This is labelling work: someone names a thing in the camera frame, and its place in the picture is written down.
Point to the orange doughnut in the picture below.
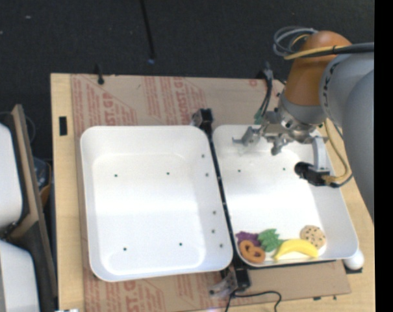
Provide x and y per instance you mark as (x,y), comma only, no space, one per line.
(249,251)

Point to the purple grapes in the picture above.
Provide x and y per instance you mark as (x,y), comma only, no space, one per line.
(246,237)

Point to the white rounded object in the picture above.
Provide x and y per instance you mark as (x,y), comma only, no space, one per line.
(354,260)

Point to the yellow banana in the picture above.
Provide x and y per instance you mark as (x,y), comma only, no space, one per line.
(297,248)

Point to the green leafy vegetable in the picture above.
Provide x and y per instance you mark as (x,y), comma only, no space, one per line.
(270,240)

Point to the white plastic tray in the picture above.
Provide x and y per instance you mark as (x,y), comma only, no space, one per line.
(150,203)
(267,200)

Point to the black cylinder on white bracket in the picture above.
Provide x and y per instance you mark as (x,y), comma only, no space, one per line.
(314,173)

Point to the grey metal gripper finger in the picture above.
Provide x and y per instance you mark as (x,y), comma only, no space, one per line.
(249,136)
(277,145)

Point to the tan chocolate chip biscuit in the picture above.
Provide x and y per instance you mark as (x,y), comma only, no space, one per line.
(313,236)

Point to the brown cardboard board red print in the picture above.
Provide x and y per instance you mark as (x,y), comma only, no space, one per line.
(170,99)

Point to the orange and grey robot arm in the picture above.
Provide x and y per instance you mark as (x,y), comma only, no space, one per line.
(345,86)

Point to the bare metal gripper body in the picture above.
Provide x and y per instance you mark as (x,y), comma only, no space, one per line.
(293,127)

